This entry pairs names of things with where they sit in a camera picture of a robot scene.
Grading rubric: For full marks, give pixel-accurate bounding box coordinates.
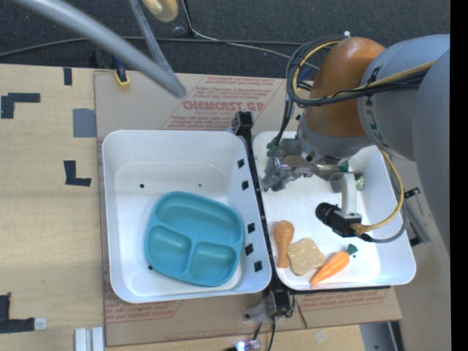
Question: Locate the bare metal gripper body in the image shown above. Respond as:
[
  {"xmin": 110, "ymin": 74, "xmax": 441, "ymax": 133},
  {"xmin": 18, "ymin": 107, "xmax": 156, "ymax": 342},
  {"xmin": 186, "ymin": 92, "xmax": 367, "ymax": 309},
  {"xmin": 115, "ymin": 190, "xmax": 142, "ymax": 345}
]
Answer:
[{"xmin": 274, "ymin": 137, "xmax": 352, "ymax": 183}]

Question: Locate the thin black rod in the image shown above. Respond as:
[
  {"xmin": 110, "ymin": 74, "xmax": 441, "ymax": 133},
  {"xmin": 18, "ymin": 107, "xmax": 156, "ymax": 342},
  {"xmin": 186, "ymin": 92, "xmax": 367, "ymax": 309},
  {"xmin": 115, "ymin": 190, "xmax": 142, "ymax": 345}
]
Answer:
[{"xmin": 242, "ymin": 132, "xmax": 284, "ymax": 294}]

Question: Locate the white plastic tray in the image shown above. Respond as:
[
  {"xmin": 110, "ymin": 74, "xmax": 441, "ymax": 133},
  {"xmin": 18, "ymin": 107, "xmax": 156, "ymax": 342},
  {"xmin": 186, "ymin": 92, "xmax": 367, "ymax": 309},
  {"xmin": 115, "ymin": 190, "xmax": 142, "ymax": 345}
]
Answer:
[
  {"xmin": 252, "ymin": 130, "xmax": 418, "ymax": 292},
  {"xmin": 101, "ymin": 129, "xmax": 273, "ymax": 304}
]

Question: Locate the tan toy chicken drumstick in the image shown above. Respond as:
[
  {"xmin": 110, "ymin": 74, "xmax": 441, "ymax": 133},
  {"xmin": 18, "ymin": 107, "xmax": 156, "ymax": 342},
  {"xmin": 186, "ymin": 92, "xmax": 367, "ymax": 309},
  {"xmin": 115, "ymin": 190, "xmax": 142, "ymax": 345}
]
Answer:
[{"xmin": 273, "ymin": 219, "xmax": 295, "ymax": 269}]

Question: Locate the beige toy bread slice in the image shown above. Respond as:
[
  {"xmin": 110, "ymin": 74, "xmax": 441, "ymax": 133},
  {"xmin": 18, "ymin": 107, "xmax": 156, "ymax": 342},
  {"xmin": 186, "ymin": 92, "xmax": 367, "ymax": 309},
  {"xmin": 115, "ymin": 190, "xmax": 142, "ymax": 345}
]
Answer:
[{"xmin": 285, "ymin": 237, "xmax": 328, "ymax": 277}]

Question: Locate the blue divided plate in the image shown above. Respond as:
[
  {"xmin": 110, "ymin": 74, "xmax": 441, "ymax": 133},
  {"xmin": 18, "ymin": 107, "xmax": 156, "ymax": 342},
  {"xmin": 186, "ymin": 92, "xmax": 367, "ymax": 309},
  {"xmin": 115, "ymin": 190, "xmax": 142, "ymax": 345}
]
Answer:
[{"xmin": 143, "ymin": 190, "xmax": 246, "ymax": 288}]

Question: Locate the orange toy carrot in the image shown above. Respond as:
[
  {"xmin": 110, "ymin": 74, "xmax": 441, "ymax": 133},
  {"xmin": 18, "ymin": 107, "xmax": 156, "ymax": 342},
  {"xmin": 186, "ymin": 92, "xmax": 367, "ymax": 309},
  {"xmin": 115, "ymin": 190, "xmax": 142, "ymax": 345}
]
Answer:
[{"xmin": 309, "ymin": 243, "xmax": 359, "ymax": 286}]

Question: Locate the brown cardboard board red print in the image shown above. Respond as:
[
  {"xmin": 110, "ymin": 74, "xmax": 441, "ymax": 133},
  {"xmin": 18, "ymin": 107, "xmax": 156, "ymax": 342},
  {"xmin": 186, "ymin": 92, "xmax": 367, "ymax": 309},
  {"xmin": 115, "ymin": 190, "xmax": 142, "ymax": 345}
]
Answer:
[{"xmin": 94, "ymin": 69, "xmax": 404, "ymax": 347}]

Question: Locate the black block with thin wires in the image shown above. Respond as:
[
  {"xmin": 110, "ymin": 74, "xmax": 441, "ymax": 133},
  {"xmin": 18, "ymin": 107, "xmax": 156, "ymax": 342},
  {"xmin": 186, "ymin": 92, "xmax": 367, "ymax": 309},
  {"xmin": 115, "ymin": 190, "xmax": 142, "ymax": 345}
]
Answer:
[
  {"xmin": 233, "ymin": 110, "xmax": 254, "ymax": 137},
  {"xmin": 271, "ymin": 287, "xmax": 295, "ymax": 317}
]

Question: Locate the black cylinder on white bracket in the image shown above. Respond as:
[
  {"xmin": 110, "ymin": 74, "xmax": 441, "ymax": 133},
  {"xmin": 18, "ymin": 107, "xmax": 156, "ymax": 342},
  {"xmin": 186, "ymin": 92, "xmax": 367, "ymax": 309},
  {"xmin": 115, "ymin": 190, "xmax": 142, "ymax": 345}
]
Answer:
[{"xmin": 314, "ymin": 172, "xmax": 365, "ymax": 238}]

